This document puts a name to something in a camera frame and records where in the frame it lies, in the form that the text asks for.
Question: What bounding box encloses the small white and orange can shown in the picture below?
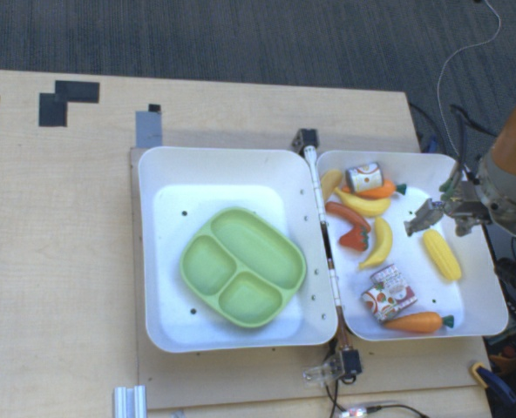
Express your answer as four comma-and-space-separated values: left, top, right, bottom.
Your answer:
360, 282, 401, 324
344, 161, 385, 194

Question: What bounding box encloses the white plastic tray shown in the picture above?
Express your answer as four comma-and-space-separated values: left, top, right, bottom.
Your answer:
315, 149, 510, 343
137, 145, 340, 354

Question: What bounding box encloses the red toy strawberry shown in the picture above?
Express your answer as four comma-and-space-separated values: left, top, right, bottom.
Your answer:
338, 225, 370, 253

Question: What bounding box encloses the orange toy carrot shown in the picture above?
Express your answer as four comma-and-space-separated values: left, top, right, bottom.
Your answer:
341, 178, 409, 200
383, 311, 456, 335

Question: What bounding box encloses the yellow banana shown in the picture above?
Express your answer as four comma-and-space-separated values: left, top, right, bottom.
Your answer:
332, 185, 392, 219
357, 216, 395, 272

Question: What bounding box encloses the red and white carton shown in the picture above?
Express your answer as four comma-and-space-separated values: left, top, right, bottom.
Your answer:
369, 263, 418, 311

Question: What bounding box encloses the green divided plate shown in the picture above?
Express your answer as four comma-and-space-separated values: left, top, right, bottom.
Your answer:
179, 206, 309, 330

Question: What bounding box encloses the red toy sausage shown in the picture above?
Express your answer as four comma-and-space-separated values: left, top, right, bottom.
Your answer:
324, 200, 373, 234

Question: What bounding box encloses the yellow toy corn cob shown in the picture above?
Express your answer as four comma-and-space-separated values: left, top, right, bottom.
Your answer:
422, 228, 464, 283

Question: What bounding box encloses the thin black and white rod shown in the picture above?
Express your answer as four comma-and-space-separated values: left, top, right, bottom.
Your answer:
302, 145, 353, 353

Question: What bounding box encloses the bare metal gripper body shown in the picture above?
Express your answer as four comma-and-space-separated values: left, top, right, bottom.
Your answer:
442, 179, 516, 236

